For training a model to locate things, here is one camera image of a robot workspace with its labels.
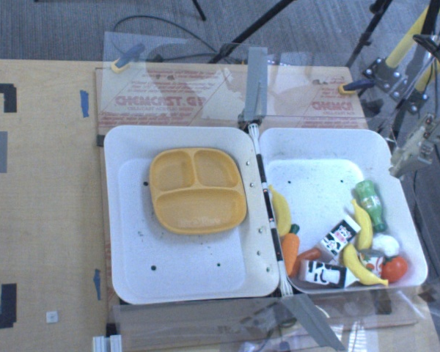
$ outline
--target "carrot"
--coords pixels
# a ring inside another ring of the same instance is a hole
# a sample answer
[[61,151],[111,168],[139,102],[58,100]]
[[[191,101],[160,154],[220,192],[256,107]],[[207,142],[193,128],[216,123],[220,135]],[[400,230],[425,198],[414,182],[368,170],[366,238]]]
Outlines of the carrot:
[[290,271],[290,277],[296,276],[298,274],[298,270],[300,270],[300,264],[302,260],[310,260],[314,261],[321,257],[321,250],[318,248],[311,248],[306,250],[303,253],[300,253],[297,258],[295,259],[295,262],[293,263],[292,270]]
[[300,247],[300,238],[297,236],[300,227],[297,224],[292,224],[289,233],[286,233],[282,238],[282,255],[284,257],[285,268],[287,275],[290,276],[293,264],[298,255],[298,248]]

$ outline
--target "banana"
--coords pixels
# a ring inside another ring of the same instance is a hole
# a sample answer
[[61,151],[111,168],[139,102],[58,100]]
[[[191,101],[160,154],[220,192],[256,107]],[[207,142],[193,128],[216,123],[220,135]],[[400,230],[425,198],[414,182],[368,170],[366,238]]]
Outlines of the banana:
[[280,237],[283,237],[289,233],[292,227],[290,208],[285,197],[276,191],[272,185],[269,186],[269,191],[272,193],[272,208],[274,209],[277,232]]
[[361,228],[356,239],[356,248],[358,251],[369,249],[372,247],[373,241],[372,219],[368,212],[360,207],[356,199],[352,199],[351,202],[354,209],[353,217]]
[[357,250],[352,243],[348,244],[342,251],[342,262],[363,285],[388,286],[388,280],[378,278],[372,271],[362,265]]

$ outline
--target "gray floor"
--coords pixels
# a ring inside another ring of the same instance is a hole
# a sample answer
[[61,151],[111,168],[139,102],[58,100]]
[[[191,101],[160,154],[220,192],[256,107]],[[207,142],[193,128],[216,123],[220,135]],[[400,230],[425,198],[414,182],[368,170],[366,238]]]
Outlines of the gray floor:
[[[160,20],[134,18],[152,15],[195,33],[214,48],[228,43],[250,27],[280,0],[198,0],[207,16],[202,21],[191,0],[0,0],[0,59],[103,60],[104,34],[123,33],[191,38],[182,29]],[[297,0],[246,39],[261,45],[281,62],[295,65],[344,66],[373,18],[375,0]],[[393,0],[351,66],[354,79],[377,57],[388,56],[430,0]],[[440,28],[440,17],[437,21]],[[428,87],[429,101],[420,114],[408,114],[400,139],[419,116],[436,111],[440,117],[440,75]],[[378,88],[365,92],[362,102],[382,99],[370,127],[391,124],[395,102]],[[402,179],[408,203],[420,231],[430,266],[426,298],[440,333],[440,145],[433,163]]]

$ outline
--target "red tomato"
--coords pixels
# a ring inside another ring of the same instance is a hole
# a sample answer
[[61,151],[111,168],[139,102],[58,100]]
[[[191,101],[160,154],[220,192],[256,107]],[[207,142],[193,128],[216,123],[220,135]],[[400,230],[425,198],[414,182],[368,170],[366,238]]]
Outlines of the red tomato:
[[401,279],[408,270],[407,261],[400,255],[387,258],[381,269],[381,278],[393,283]]

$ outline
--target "white tray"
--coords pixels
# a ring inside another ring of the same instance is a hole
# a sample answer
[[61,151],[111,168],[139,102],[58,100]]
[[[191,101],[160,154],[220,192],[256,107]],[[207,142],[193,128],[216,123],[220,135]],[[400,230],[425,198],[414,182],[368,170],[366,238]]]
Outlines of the white tray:
[[[268,183],[287,198],[292,222],[301,227],[301,252],[345,214],[353,214],[353,188],[370,179],[383,202],[389,233],[409,262],[408,273],[390,287],[425,281],[423,250],[400,181],[389,174],[391,154],[380,135],[361,129],[271,128],[261,135],[260,146]],[[104,147],[112,281],[121,299],[153,304],[261,297],[277,288],[276,252],[247,134],[237,128],[123,125],[109,131]],[[150,163],[161,151],[181,147],[213,147],[233,157],[248,208],[240,225],[211,235],[177,235],[161,226],[147,184]],[[343,291],[291,282],[305,293]],[[370,288],[377,286],[345,290]]]

